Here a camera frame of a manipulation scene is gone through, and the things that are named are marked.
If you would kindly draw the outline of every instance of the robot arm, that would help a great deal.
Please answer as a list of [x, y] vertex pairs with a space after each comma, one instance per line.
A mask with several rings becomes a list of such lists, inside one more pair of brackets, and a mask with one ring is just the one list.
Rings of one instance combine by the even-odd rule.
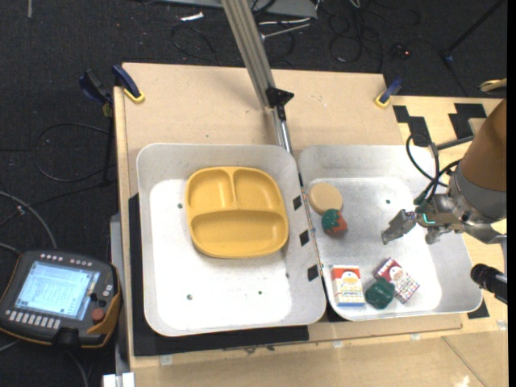
[[471, 277], [505, 303], [507, 237], [495, 231], [492, 224], [507, 216], [506, 116], [507, 100], [503, 99], [485, 120], [464, 158], [456, 165], [446, 193], [431, 193], [429, 198], [422, 193], [422, 202], [418, 199], [414, 201], [418, 205], [414, 211], [400, 210], [381, 233], [384, 244], [387, 244], [408, 233], [418, 223], [427, 229], [428, 244], [438, 241], [442, 234], [450, 231], [466, 232], [482, 243], [500, 244], [505, 274], [479, 264], [473, 267]]

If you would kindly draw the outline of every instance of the beige round object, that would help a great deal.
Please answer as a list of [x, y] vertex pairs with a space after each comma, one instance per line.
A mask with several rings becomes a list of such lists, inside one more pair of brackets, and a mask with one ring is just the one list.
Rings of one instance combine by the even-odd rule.
[[343, 199], [337, 188], [326, 182], [321, 182], [310, 188], [308, 203], [315, 212], [323, 215], [327, 210], [341, 210]]

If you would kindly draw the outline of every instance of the black bracket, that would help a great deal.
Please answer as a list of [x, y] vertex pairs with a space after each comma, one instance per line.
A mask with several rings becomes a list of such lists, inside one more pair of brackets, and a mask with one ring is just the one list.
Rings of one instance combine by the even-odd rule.
[[267, 95], [268, 104], [271, 107], [277, 108], [278, 118], [282, 122], [287, 120], [287, 116], [285, 114], [285, 105], [291, 98], [293, 98], [293, 94], [275, 87], [269, 87], [267, 90], [265, 90], [265, 94]]

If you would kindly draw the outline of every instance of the yellow plate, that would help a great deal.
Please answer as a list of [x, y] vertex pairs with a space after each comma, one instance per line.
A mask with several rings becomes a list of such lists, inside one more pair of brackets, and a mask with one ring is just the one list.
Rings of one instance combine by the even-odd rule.
[[193, 244], [209, 256], [264, 256], [280, 250], [289, 237], [281, 191], [259, 169], [201, 169], [188, 179], [185, 197]]

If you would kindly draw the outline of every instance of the metal pole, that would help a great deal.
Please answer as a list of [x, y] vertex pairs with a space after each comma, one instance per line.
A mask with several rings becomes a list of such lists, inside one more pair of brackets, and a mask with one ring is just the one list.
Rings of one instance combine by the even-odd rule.
[[272, 106], [267, 99], [266, 90], [276, 88], [276, 84], [248, 1], [221, 1], [260, 104], [264, 109], [272, 110], [277, 141], [287, 152], [292, 153], [286, 120], [280, 118], [277, 107]]

